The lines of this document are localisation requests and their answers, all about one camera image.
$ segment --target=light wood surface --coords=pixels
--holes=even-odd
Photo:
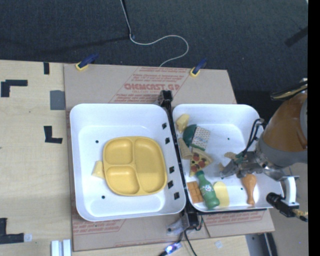
[[[0,256],[50,255],[53,240],[72,239],[66,112],[50,110],[50,91],[64,91],[63,65],[0,61],[0,81],[28,80],[0,98],[0,218],[7,234],[32,235],[31,242],[0,244]],[[44,126],[62,144],[45,143]],[[193,255],[187,242],[174,255]],[[245,236],[191,241],[200,255],[248,256]],[[82,255],[158,255],[167,243],[73,252]]]

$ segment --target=bottle label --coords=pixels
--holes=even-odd
[[[213,187],[210,185],[204,185],[200,188],[201,194],[204,196],[206,193],[214,191]]]

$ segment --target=white cable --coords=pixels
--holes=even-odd
[[[166,35],[166,36],[164,36],[164,37],[159,38],[158,40],[155,40],[155,41],[149,42],[149,43],[141,43],[141,42],[135,41],[135,40],[132,38],[131,27],[130,27],[129,20],[128,20],[128,17],[127,17],[127,14],[126,14],[126,10],[125,10],[125,7],[124,7],[124,4],[123,4],[122,0],[120,0],[120,3],[121,3],[121,6],[122,6],[122,10],[123,10],[123,13],[124,13],[124,17],[125,17],[126,24],[127,24],[127,26],[128,26],[128,29],[129,29],[129,37],[130,37],[130,40],[131,40],[133,43],[135,43],[135,44],[137,44],[137,45],[140,45],[140,46],[150,46],[150,45],[153,45],[153,44],[155,44],[155,43],[157,43],[157,42],[159,42],[159,41],[161,41],[161,40],[163,40],[163,39],[165,39],[165,38],[179,38],[179,39],[181,39],[181,40],[183,40],[183,41],[185,42],[185,44],[186,44],[186,51],[184,52],[184,54],[182,54],[182,55],[180,55],[180,56],[178,56],[178,57],[170,58],[170,59],[164,61],[164,62],[160,65],[160,67],[162,67],[163,64],[165,64],[165,63],[167,63],[167,62],[170,62],[170,61],[173,61],[173,60],[176,60],[176,59],[179,59],[179,58],[185,56],[185,55],[188,53],[188,51],[189,51],[189,44],[188,44],[188,42],[187,42],[182,36],[179,36],[179,35],[176,35],[176,34]]]

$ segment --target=white tray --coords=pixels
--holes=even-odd
[[[186,205],[184,186],[168,116],[161,107],[79,104],[70,112],[70,126],[76,208],[84,219],[128,219],[176,214],[183,210]],[[167,182],[172,182],[173,186],[170,183],[152,195],[122,196],[113,193],[105,180],[92,176],[95,162],[102,161],[105,143],[127,136],[149,137],[160,145]]]
[[[266,201],[266,196],[270,192],[283,195],[280,182],[276,182],[263,173],[256,174],[257,183],[253,192],[255,205],[247,204],[247,192],[241,180],[235,175],[220,178],[219,163],[226,166],[230,159],[224,157],[226,152],[240,153],[245,149],[251,127],[255,119],[259,118],[257,111],[241,104],[181,104],[174,108],[173,119],[176,121],[182,114],[190,115],[188,125],[196,124],[210,131],[210,138],[205,152],[213,158],[213,163],[203,169],[205,177],[212,184],[218,181],[225,183],[230,199],[229,207],[215,207],[208,210],[204,202],[192,203],[201,212],[225,212],[241,211],[248,209],[266,209],[272,206]],[[257,136],[263,131],[260,127]],[[178,138],[182,134],[176,129]],[[254,150],[255,143],[251,145],[249,151]],[[190,161],[182,159],[182,167],[186,182],[197,181],[197,177],[189,177]]]

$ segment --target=bottle cap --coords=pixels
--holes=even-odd
[[[197,176],[197,177],[199,177],[199,175],[204,175],[205,173],[204,173],[204,171],[203,170],[198,170],[196,173],[195,173],[195,175]]]

